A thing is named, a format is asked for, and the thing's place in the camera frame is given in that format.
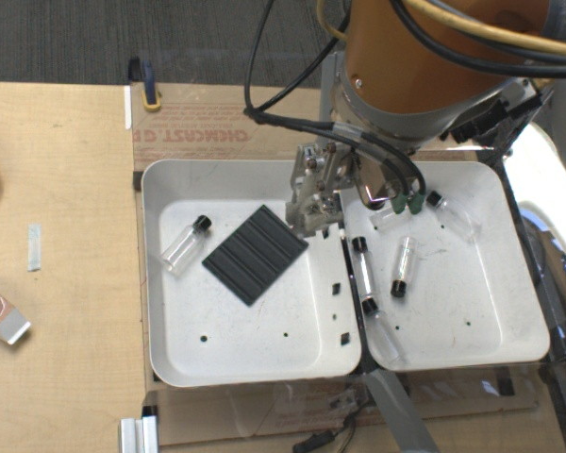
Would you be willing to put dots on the black ribbed rubber mat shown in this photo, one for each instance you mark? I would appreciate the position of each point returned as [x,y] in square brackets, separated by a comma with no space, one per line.
[254,255]

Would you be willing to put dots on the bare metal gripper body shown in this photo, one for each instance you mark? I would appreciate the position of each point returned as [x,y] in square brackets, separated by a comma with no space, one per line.
[379,177]

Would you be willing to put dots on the brown cardboard board red print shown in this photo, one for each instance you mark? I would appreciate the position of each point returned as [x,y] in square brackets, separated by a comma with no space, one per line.
[207,130]

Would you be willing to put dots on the white plastic tray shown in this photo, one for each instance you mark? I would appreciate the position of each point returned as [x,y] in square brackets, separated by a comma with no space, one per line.
[453,300]
[245,338]

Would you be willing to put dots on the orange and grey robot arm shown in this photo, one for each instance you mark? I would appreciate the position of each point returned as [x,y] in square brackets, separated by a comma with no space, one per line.
[420,40]

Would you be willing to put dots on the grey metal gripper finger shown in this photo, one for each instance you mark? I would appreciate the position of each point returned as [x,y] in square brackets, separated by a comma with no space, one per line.
[331,191]
[298,206]

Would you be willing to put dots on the brown and white carton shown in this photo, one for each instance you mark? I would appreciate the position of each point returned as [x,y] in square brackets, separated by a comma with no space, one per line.
[4,316]

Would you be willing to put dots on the clear bottle with black cap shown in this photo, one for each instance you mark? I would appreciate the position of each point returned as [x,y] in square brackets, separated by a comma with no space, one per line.
[384,335]
[455,217]
[364,267]
[403,264]
[185,247]
[383,217]

